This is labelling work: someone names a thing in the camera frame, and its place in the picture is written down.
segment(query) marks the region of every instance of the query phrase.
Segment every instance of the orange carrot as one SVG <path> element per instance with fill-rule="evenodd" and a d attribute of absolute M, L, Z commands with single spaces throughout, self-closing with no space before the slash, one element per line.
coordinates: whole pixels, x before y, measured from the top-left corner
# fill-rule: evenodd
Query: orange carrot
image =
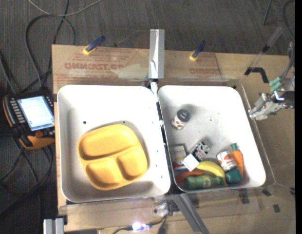
<path fill-rule="evenodd" d="M 231 157 L 234 159 L 235 163 L 237 164 L 237 168 L 239 169 L 242 177 L 244 176 L 244 162 L 243 162 L 243 155 L 239 150 L 234 150 L 231 153 Z"/>
<path fill-rule="evenodd" d="M 176 182 L 179 184 L 179 183 L 185 181 L 186 178 L 189 177 L 189 176 L 200 176 L 200 175 L 203 175 L 203 171 L 195 169 L 191 172 L 190 171 L 184 171 L 183 173 L 176 176 L 175 179 L 176 179 Z"/>

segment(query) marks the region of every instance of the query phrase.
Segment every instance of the orange plastic dish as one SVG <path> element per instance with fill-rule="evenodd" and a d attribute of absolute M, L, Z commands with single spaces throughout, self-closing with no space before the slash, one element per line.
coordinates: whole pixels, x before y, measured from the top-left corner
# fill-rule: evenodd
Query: orange plastic dish
<path fill-rule="evenodd" d="M 137 135 L 122 124 L 84 134 L 77 143 L 77 154 L 89 182 L 105 191 L 133 183 L 148 168 Z"/>

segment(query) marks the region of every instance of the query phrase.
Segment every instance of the bottle cap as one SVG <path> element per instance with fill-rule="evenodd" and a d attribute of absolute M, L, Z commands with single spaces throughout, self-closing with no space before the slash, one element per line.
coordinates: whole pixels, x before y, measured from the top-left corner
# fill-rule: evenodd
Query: bottle cap
<path fill-rule="evenodd" d="M 180 109 L 177 111 L 177 117 L 183 121 L 183 122 L 187 122 L 190 120 L 190 114 L 187 110 L 185 109 Z"/>

